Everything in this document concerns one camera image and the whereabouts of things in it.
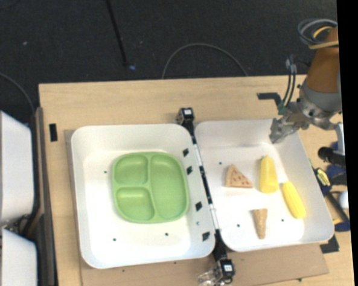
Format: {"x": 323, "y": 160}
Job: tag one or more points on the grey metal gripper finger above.
{"x": 287, "y": 132}
{"x": 275, "y": 133}

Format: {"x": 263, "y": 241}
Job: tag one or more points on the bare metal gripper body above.
{"x": 304, "y": 116}

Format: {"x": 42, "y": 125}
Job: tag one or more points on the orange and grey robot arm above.
{"x": 324, "y": 73}

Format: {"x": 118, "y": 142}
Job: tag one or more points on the white plastic tray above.
{"x": 245, "y": 147}
{"x": 98, "y": 204}

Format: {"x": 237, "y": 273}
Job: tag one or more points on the toy pizza slice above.
{"x": 236, "y": 178}

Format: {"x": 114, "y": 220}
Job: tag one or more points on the yellow toy corn cob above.
{"x": 293, "y": 200}

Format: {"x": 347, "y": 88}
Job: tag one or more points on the thin black and white rod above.
{"x": 204, "y": 180}

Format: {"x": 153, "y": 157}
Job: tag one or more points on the tan toy ice cream cone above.
{"x": 260, "y": 222}

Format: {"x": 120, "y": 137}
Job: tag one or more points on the green divided plate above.
{"x": 166, "y": 188}

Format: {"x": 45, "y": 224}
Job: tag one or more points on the black cylinder on white bracket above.
{"x": 331, "y": 156}

